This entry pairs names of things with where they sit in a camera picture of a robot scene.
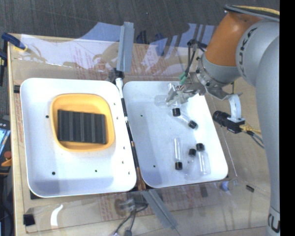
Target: dark floor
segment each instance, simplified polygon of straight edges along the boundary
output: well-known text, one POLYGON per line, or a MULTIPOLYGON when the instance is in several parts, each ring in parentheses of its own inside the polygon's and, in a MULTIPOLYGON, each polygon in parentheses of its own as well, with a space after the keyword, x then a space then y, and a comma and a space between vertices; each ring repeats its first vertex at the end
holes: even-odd
MULTIPOLYGON (((0 0, 0 48, 3 32, 78 38, 97 22, 133 22, 135 36, 147 31, 169 39, 188 31, 190 24, 217 26, 223 6, 249 5, 280 10, 280 0, 0 0)), ((0 87, 0 118, 9 115, 7 74, 0 87)), ((3 180, 0 177, 0 203, 3 180)), ((0 207, 0 220, 3 218, 0 207)))

